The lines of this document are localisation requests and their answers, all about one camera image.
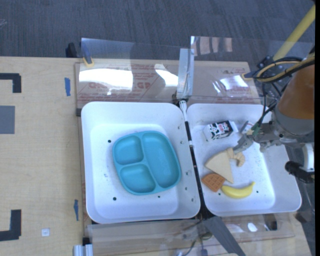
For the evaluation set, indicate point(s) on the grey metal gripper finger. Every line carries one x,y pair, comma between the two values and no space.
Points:
244,140
241,148

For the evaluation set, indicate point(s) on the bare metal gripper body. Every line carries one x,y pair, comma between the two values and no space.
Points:
268,136

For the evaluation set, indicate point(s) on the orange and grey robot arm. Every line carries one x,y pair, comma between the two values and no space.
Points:
297,100

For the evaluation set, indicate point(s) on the tan croissant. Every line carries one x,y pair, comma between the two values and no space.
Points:
240,158

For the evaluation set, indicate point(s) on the tan pizza slice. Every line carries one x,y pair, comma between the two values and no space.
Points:
221,165

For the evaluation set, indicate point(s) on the cow print milk carton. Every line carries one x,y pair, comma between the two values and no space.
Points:
220,130

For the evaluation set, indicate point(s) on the white plastic tray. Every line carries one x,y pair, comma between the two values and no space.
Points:
270,180
100,175

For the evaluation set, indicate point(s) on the yellow banana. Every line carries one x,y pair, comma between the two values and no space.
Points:
237,192

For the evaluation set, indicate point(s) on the orange waffle biscuit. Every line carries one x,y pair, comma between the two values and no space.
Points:
212,182

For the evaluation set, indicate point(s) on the thin black and white rod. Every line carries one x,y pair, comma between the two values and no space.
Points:
191,147

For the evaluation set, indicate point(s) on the blue divided plate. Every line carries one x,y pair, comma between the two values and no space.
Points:
150,162

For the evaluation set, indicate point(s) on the black cylinder on white bracket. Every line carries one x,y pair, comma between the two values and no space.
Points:
300,170

